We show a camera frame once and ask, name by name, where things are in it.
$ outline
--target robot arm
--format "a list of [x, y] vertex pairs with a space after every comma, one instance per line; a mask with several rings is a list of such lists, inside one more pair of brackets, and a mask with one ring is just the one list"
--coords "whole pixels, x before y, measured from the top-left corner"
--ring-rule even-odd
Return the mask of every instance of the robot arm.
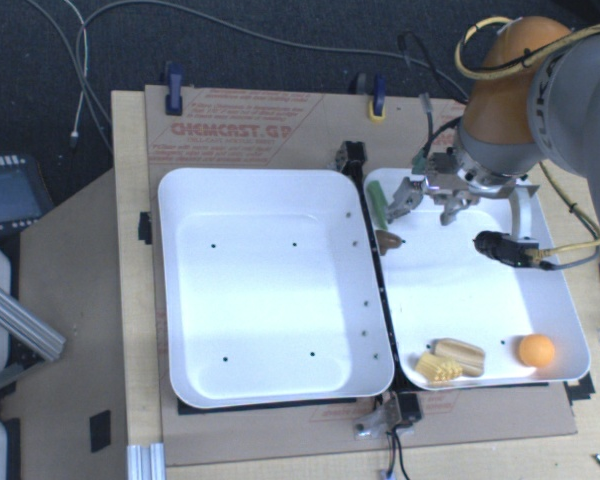
[[[488, 25], [504, 27], [483, 66], [470, 70], [462, 49]], [[465, 34], [456, 64], [477, 81], [454, 146], [446, 153], [425, 152], [425, 164], [413, 169], [424, 180], [403, 180], [387, 220], [411, 211], [422, 195], [444, 206], [443, 225], [482, 197], [507, 198], [512, 232], [480, 233], [476, 248], [512, 266], [538, 266], [529, 254], [538, 244], [528, 239], [526, 210], [537, 187], [518, 180], [539, 161], [549, 158], [585, 177], [600, 221], [600, 26], [572, 33], [547, 18], [490, 18]]]

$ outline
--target white cable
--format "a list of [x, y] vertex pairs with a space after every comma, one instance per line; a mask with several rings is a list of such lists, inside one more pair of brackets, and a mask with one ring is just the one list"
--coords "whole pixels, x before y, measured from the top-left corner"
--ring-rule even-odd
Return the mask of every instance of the white cable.
[[[66, 3], [69, 7], [71, 7], [73, 12], [78, 17], [78, 20], [80, 20], [80, 25], [83, 26], [84, 18], [82, 17], [82, 14], [78, 10], [78, 8], [73, 4], [73, 2], [71, 2], [71, 0], [62, 0], [62, 1], [64, 3]], [[83, 74], [84, 74], [84, 77], [87, 78], [87, 73], [89, 72], [89, 44], [88, 44], [88, 39], [87, 39], [87, 29], [84, 27], [82, 28], [82, 38], [83, 38], [83, 44], [84, 44]], [[80, 124], [80, 115], [82, 113], [83, 104], [84, 104], [84, 91], [80, 91], [80, 98], [78, 100], [78, 108], [76, 110], [76, 117], [73, 121], [73, 131], [71, 132], [72, 141], [77, 141], [77, 139], [78, 139], [78, 125]]]

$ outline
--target table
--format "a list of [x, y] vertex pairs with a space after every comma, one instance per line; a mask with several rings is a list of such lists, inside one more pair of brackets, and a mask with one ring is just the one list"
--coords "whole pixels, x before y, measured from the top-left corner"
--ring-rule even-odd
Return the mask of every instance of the table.
[[[146, 116], [143, 92], [114, 92], [112, 98], [115, 181], [120, 257], [120, 292], [124, 343], [127, 433], [130, 445], [162, 442], [162, 422], [152, 252], [138, 240], [138, 216], [150, 210]], [[572, 197], [593, 213], [586, 183], [556, 172]], [[532, 181], [541, 182], [532, 172]], [[550, 191], [541, 204], [556, 243], [581, 233], [575, 219]], [[567, 281], [591, 351], [596, 394], [573, 406], [578, 433], [541, 439], [409, 448], [405, 455], [411, 478], [600, 478], [592, 454], [600, 453], [600, 281], [595, 263], [568, 270]], [[170, 467], [169, 479], [233, 478], [378, 478], [387, 451]]]

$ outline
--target blue clamp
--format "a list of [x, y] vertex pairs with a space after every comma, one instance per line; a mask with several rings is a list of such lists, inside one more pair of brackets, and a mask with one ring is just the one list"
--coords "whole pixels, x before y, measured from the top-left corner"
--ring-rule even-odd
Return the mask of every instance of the blue clamp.
[[373, 100], [369, 102], [369, 118], [374, 122], [385, 118], [384, 98], [387, 94], [387, 83], [382, 75], [376, 75], [373, 80]]
[[184, 78], [184, 69], [180, 64], [168, 62], [166, 69], [166, 83], [169, 88], [167, 93], [165, 112], [168, 116], [182, 115], [182, 79]]

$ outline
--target dark floor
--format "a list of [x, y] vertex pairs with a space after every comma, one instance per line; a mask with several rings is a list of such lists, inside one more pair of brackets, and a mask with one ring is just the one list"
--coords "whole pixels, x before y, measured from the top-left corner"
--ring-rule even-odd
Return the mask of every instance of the dark floor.
[[[61, 0], [35, 0], [73, 47], [78, 22]], [[71, 0], [89, 15], [118, 0]], [[469, 91], [453, 65], [468, 25], [489, 16], [544, 15], [570, 27], [600, 22], [600, 0], [167, 0], [292, 41], [396, 52], [413, 30], [437, 67]], [[430, 74], [394, 59], [298, 50], [253, 39], [180, 11], [149, 5], [117, 8], [89, 26], [89, 79], [105, 109], [112, 90], [157, 83], [167, 61], [183, 64], [186, 83], [311, 92], [347, 92], [358, 72], [383, 73], [387, 92], [446, 97]], [[481, 52], [475, 52], [476, 58]], [[414, 48], [413, 55], [421, 58]], [[111, 155], [87, 112], [70, 147], [80, 88], [66, 45], [39, 9], [0, 0], [0, 152], [32, 155], [55, 204], [108, 170]], [[110, 129], [104, 125], [108, 137]]]

